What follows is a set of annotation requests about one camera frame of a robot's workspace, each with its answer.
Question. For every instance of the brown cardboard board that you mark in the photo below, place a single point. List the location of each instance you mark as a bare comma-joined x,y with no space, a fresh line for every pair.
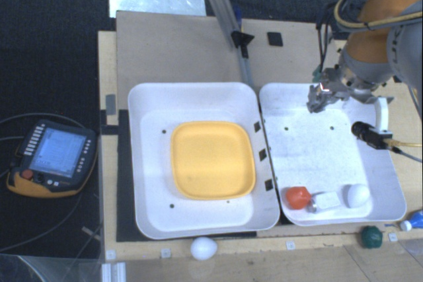
172,49

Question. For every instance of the yellow plate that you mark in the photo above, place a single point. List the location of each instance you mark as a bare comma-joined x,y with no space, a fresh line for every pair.
213,160

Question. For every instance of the green round toy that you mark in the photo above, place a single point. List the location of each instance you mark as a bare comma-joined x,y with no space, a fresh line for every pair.
371,236

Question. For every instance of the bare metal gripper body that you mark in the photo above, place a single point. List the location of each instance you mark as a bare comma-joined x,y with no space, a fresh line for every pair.
340,87

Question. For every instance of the white plastic tray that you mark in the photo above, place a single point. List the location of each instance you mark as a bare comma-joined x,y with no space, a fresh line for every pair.
155,175
317,155

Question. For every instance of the blue and white bottle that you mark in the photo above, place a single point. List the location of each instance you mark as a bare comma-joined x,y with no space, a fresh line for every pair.
414,220

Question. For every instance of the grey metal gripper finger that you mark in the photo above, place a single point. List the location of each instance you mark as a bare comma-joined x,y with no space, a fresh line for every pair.
313,100
325,99

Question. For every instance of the small clear plastic bottle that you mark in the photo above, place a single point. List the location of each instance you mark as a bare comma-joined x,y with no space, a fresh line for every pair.
327,201

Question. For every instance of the black cylinder on white bracket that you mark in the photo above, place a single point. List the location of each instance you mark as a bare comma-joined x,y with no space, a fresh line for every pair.
370,133

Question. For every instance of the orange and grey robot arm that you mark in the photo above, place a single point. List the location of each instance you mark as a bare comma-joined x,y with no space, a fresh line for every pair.
376,43

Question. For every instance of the red rounded toy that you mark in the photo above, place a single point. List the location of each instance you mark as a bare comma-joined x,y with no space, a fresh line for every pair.
297,197

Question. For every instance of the white egg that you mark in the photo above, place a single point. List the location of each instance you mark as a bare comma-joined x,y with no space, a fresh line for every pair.
204,248
357,195

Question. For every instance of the black square pad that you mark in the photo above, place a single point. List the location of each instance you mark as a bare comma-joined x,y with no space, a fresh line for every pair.
275,39

